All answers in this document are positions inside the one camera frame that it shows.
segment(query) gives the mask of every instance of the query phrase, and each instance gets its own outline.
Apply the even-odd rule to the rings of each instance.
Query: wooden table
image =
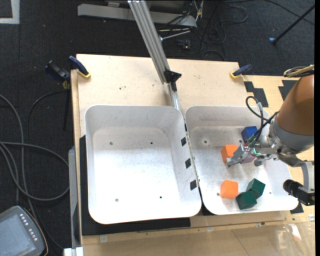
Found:
[[[85,135],[86,109],[98,104],[166,106],[171,105],[171,102],[167,86],[161,84],[153,62],[148,57],[78,54],[76,58],[91,72],[91,77],[84,79],[76,70],[71,71],[75,163],[80,204],[79,139]],[[265,110],[269,113],[278,111],[282,105],[283,99],[279,91],[279,87],[283,87],[282,76],[243,75],[238,79],[232,79],[230,72],[239,69],[237,62],[168,59],[168,63],[172,71],[182,74],[177,81],[177,93],[183,115],[191,106],[245,106],[246,97],[253,95],[252,92],[246,91],[245,82],[252,82],[254,88],[264,90],[269,105]],[[314,149],[302,153],[299,157],[314,160]],[[303,183],[300,168],[289,168],[289,170],[293,180]],[[78,216],[81,218],[81,207],[78,209]],[[309,215],[314,216],[315,208],[303,206],[303,209],[303,213],[294,216],[290,211],[210,216],[199,213],[190,218],[190,228],[102,236],[81,235],[80,243],[85,255],[95,256],[107,253],[140,256],[207,255],[211,250],[223,253],[230,249],[242,255],[245,252],[244,247],[235,237],[233,230],[254,228],[261,223],[266,226],[277,226],[292,222],[309,222]],[[218,246],[218,250],[217,240],[225,244],[222,247]]]

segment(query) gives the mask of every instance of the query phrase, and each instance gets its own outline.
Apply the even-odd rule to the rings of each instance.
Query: blue cube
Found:
[[[256,133],[257,131],[257,127],[256,126],[248,126],[248,127],[245,127],[242,132],[241,132],[241,135],[242,135],[242,139],[244,142],[247,142],[247,140]]]

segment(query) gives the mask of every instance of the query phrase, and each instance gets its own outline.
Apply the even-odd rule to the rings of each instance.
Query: orange block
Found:
[[[220,196],[222,198],[234,199],[238,192],[238,182],[225,179],[220,185]]]
[[[234,155],[234,152],[237,150],[237,145],[225,145],[221,149],[221,156],[224,163],[227,162],[227,158],[231,158]]]

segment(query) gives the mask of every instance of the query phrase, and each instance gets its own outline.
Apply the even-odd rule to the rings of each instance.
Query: black floor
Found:
[[[48,148],[66,160],[74,144],[72,109],[68,107],[64,130],[67,93],[61,82],[46,74],[48,61],[53,60],[60,68],[69,70],[68,57],[76,53],[149,56],[135,21],[79,17],[77,6],[82,3],[104,5],[105,1],[22,0],[20,24],[0,23],[0,95],[16,108],[23,126],[24,142]],[[276,45],[269,40],[304,14],[314,0],[226,0],[218,3],[204,2],[203,17],[197,30],[164,41],[167,58],[238,62],[240,67],[251,64],[248,75],[266,76],[282,76],[287,69],[314,64],[314,9]],[[10,18],[11,12],[10,1],[1,0],[0,18]],[[171,35],[170,32],[161,33],[162,37],[167,35]],[[182,50],[177,45],[176,40],[182,39],[191,41],[191,50]],[[46,96],[32,108],[37,99],[54,92],[61,93]],[[21,142],[17,118],[1,98],[0,141]],[[21,148],[8,147],[21,173]],[[52,198],[67,188],[68,168],[58,158],[38,149],[27,151],[26,148],[24,156],[30,193]],[[1,213],[17,204],[16,187],[2,154],[0,191]],[[33,203],[38,219],[42,220],[41,226],[47,230],[48,255],[62,255],[61,248],[71,247],[69,195],[54,202]],[[21,193],[18,204],[30,210]]]

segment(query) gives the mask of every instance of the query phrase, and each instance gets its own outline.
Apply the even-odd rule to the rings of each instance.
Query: green block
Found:
[[[266,184],[262,183],[260,180],[253,179],[249,182],[246,191],[252,191],[255,199],[258,199],[262,196],[264,190],[265,190]]]
[[[257,204],[256,197],[251,190],[238,194],[235,199],[240,210],[252,208]]]

